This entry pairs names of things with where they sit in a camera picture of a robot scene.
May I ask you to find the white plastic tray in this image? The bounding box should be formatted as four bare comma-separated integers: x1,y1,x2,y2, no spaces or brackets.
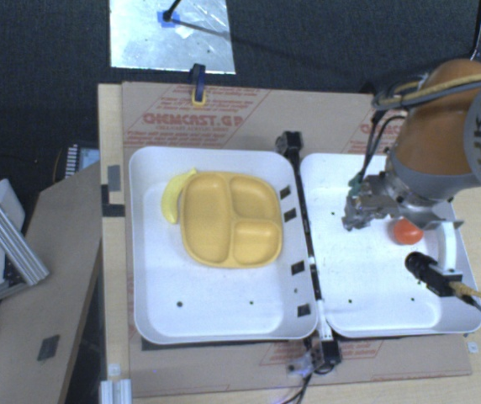
128,146,320,346
299,152,481,339

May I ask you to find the yellow divided plate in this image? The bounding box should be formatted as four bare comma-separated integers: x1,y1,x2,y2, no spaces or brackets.
179,171,285,269

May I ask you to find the yellow banana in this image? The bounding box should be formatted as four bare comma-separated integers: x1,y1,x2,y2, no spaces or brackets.
161,167,198,226

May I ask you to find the thin black and white rod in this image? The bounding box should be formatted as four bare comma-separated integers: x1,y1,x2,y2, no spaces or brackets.
289,149,330,341

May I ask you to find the black cylinder on white bracket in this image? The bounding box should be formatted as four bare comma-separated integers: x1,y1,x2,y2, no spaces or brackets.
404,220,465,299

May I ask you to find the orange ball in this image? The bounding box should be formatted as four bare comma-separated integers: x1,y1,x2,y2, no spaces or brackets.
393,219,425,246

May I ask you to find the brown cardboard board red print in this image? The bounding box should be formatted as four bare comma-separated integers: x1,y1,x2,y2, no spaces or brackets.
120,81,474,399

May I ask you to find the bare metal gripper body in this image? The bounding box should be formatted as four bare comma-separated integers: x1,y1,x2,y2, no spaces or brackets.
346,173,465,230

